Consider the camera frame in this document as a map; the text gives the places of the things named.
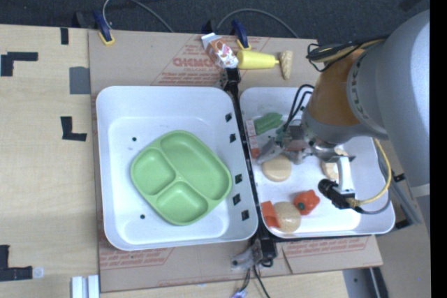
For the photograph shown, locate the orange cube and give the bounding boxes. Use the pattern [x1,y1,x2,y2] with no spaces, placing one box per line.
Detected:
[260,200,281,229]

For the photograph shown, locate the black block with thin wires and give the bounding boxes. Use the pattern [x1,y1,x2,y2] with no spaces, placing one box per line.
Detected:
[221,67,242,92]
[258,237,279,263]

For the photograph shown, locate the beige waffle piece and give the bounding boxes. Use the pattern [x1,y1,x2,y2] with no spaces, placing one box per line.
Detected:
[279,50,294,81]

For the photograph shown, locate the white plastic tray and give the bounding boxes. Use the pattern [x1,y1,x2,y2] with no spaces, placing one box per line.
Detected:
[96,85,259,251]
[239,86,396,239]

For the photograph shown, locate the beige round biscuit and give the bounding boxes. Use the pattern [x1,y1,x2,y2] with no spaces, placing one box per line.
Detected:
[321,147,350,182]
[261,154,293,183]

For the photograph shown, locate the brown cardboard board red print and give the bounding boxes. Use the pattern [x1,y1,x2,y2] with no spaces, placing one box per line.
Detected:
[87,29,383,292]

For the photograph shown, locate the green divided plate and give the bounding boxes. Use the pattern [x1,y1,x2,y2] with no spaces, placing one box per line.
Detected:
[129,130,233,226]

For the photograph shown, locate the white and red carton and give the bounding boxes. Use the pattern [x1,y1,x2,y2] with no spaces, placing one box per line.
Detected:
[244,119,261,160]

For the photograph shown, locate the beige bread roll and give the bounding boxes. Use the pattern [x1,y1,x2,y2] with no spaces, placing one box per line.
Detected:
[272,201,302,234]

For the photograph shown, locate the green pea pod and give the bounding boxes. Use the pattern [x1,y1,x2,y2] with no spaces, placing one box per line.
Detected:
[253,112,284,135]

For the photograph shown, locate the thin black rod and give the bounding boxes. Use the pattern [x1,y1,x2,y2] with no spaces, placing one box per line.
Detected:
[230,89,268,271]

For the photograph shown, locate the yellow bottle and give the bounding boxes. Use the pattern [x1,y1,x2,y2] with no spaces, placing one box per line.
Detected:
[236,50,281,70]

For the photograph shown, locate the orange bell pepper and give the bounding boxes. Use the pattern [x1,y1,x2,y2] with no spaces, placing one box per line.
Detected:
[293,189,321,216]

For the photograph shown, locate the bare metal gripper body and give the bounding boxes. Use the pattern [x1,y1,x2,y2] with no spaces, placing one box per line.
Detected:
[278,124,338,162]

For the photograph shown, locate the black cylinder on white bracket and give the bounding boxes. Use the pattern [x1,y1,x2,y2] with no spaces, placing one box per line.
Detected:
[317,154,358,210]

